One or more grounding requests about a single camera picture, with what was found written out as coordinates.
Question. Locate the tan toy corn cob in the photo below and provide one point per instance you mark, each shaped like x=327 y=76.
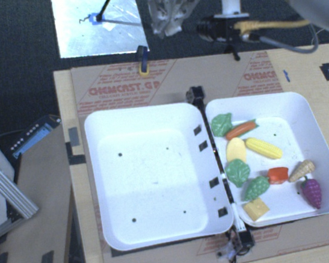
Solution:
x=302 y=170

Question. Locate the green toy grapes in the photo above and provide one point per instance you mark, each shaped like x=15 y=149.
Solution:
x=256 y=188

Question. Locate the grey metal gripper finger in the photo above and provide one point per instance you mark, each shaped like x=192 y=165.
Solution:
x=174 y=23
x=158 y=27

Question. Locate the green toy lettuce leaf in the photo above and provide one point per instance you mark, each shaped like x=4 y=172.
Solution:
x=220 y=124
x=237 y=173

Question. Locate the yellow toy potato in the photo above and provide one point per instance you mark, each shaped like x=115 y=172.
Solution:
x=235 y=150

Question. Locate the yellow toy cheese wedge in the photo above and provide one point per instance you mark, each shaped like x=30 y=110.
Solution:
x=255 y=209

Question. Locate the yellow toy corn cob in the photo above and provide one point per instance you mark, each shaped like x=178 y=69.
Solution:
x=264 y=148

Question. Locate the white plastic tray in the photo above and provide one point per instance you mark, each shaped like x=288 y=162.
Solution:
x=147 y=179
x=294 y=146

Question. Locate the red toy pepper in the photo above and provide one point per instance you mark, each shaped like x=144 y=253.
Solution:
x=278 y=175

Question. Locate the orange toy carrot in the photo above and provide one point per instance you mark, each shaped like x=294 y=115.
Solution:
x=240 y=130

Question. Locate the brown cardboard board, red print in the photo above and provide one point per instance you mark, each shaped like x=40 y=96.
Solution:
x=133 y=83

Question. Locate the thin black and white rod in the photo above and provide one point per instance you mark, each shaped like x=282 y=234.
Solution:
x=216 y=151

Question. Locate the purple toy grapes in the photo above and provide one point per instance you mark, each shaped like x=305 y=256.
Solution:
x=312 y=192

